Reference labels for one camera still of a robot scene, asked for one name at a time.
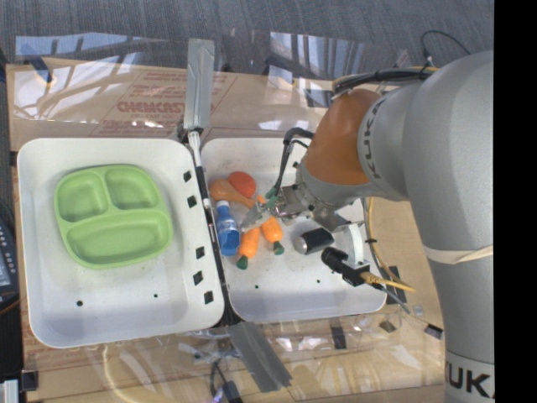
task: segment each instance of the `white tray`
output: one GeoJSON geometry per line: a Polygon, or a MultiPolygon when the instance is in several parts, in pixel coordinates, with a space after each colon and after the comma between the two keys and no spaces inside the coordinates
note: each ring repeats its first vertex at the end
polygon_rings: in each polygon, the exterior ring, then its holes
{"type": "MultiPolygon", "coordinates": [[[[233,171],[246,171],[258,183],[259,193],[265,194],[278,176],[283,147],[282,139],[210,140],[201,151],[207,180],[210,183],[219,177],[227,178],[233,171]]],[[[295,181],[292,164],[300,161],[304,152],[305,149],[295,145],[284,174],[284,186],[295,181]]],[[[230,209],[239,222],[247,211],[237,203],[232,203],[230,209]]],[[[353,222],[363,219],[359,201],[342,209],[340,214],[353,222]]],[[[224,257],[232,307],[241,318],[252,322],[306,320],[369,313],[383,306],[386,301],[383,292],[369,285],[350,286],[322,263],[321,253],[303,255],[295,251],[293,239],[318,227],[305,218],[289,227],[282,225],[285,253],[280,256],[272,253],[270,243],[261,236],[258,253],[248,262],[246,270],[235,265],[237,257],[224,257]]],[[[365,240],[364,226],[359,228],[359,233],[365,240]]],[[[352,241],[348,232],[337,233],[334,239],[332,246],[349,252],[352,241]]],[[[368,261],[373,259],[363,242],[356,255],[368,261]]],[[[371,271],[379,275],[374,264],[371,271]]]]}
{"type": "Polygon", "coordinates": [[[19,151],[18,178],[29,322],[38,340],[69,348],[199,330],[222,318],[211,239],[183,145],[167,139],[36,139],[19,151]],[[110,164],[138,165],[154,178],[170,210],[174,239],[154,259],[93,270],[65,249],[54,189],[73,170],[110,164]],[[197,200],[192,208],[190,196],[197,200]],[[197,258],[200,248],[204,255],[197,258]],[[203,280],[195,285],[199,272],[203,280]],[[206,303],[206,295],[212,301],[206,303]]]}

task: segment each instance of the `blue bottle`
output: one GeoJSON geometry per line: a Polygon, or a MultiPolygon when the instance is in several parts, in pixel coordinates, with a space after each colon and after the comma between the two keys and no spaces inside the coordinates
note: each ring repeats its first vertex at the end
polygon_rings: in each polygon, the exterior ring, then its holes
{"type": "Polygon", "coordinates": [[[241,243],[241,234],[236,221],[229,213],[229,202],[220,200],[216,203],[218,218],[216,219],[216,233],[222,255],[231,257],[237,253],[241,243]]]}

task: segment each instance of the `kuka logo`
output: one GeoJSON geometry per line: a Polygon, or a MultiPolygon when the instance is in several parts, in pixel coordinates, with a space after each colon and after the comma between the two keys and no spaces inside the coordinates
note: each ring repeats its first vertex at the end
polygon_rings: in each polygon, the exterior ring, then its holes
{"type": "Polygon", "coordinates": [[[466,391],[471,395],[496,400],[496,391],[490,390],[490,374],[479,374],[463,367],[454,367],[452,363],[446,361],[445,377],[448,386],[466,391]]]}
{"type": "Polygon", "coordinates": [[[373,126],[373,123],[375,122],[375,116],[377,115],[377,112],[378,112],[378,109],[380,108],[380,105],[382,105],[385,101],[386,101],[386,99],[378,102],[375,105],[375,107],[372,109],[371,113],[373,114],[373,116],[370,117],[366,121],[366,131],[363,134],[363,137],[364,137],[363,145],[367,148],[366,161],[368,163],[368,168],[373,173],[373,177],[375,179],[382,179],[382,176],[377,173],[377,169],[375,167],[375,162],[373,161],[373,153],[371,151],[371,140],[370,140],[370,137],[371,137],[371,134],[372,134],[371,127],[373,126]]]}

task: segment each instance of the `orange toy carrot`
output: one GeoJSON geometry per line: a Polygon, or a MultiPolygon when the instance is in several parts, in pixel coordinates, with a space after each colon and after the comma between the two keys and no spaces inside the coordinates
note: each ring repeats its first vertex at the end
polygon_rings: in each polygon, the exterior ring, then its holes
{"type": "Polygon", "coordinates": [[[239,269],[245,270],[248,267],[248,260],[258,252],[260,233],[261,230],[256,227],[242,234],[241,245],[238,247],[238,253],[241,256],[237,261],[239,269]]]}
{"type": "MultiPolygon", "coordinates": [[[[258,202],[265,203],[263,196],[258,196],[258,202]]],[[[281,255],[284,253],[285,248],[280,243],[280,240],[284,238],[284,232],[279,225],[278,220],[271,216],[267,221],[261,224],[261,229],[263,230],[263,236],[273,244],[272,250],[276,255],[281,255]]]]}

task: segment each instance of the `green plate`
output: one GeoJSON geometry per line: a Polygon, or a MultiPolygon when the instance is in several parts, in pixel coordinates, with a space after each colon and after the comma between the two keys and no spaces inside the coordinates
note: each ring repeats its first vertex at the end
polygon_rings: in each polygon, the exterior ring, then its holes
{"type": "Polygon", "coordinates": [[[55,213],[70,256],[105,269],[164,252],[173,226],[162,194],[134,165],[104,165],[65,176],[55,188],[55,213]]]}

